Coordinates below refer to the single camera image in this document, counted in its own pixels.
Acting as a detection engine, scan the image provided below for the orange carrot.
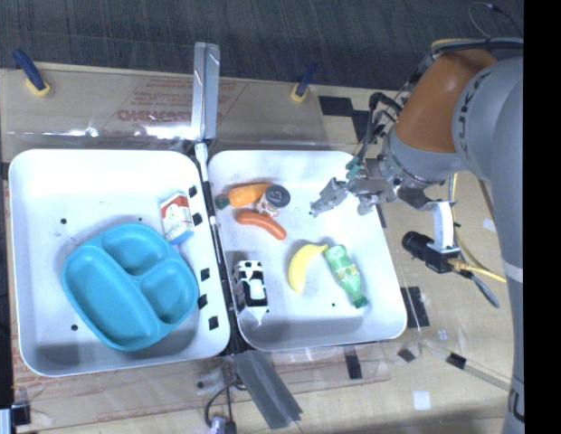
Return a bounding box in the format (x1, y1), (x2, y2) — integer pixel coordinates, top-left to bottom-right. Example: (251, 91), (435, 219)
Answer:
(214, 182), (275, 210)

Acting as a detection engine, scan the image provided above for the black cylinder on white bracket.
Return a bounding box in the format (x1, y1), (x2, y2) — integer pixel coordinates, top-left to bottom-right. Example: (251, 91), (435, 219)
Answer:
(401, 199), (463, 275)

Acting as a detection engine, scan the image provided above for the blue divided plate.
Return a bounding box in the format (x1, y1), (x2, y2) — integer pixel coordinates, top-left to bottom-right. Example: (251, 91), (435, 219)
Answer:
(61, 222), (201, 353)

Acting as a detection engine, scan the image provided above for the small can with grey lid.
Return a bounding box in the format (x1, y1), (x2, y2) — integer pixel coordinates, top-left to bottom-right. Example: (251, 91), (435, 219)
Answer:
(254, 184), (292, 221)

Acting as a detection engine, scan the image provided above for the brown cardboard board red print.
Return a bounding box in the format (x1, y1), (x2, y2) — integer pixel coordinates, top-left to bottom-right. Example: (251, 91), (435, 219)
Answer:
(0, 61), (513, 434)

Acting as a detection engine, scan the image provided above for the green plastic bottle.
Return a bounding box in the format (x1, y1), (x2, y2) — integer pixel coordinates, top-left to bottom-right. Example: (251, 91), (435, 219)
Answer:
(324, 243), (370, 310)

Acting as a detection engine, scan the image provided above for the white plastic tray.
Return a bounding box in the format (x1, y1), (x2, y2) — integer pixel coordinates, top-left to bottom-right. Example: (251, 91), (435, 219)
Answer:
(7, 147), (232, 378)
(206, 149), (409, 353)

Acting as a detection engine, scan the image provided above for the red and white carton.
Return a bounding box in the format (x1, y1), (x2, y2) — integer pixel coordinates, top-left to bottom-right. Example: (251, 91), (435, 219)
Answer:
(158, 191), (196, 246)

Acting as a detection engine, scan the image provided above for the black and white milk carton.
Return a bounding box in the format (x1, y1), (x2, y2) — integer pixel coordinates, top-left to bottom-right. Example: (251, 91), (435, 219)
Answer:
(233, 259), (270, 327)

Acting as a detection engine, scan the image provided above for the orange sausage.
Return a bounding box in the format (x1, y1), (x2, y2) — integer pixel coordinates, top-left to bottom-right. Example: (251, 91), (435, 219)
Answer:
(234, 209), (289, 242)

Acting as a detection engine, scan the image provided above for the yellow banana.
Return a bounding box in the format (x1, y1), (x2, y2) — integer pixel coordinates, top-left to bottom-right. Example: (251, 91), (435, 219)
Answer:
(287, 241), (330, 295)

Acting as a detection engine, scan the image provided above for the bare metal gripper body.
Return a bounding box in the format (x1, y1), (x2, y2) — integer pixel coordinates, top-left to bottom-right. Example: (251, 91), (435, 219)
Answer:
(347, 157), (427, 204)

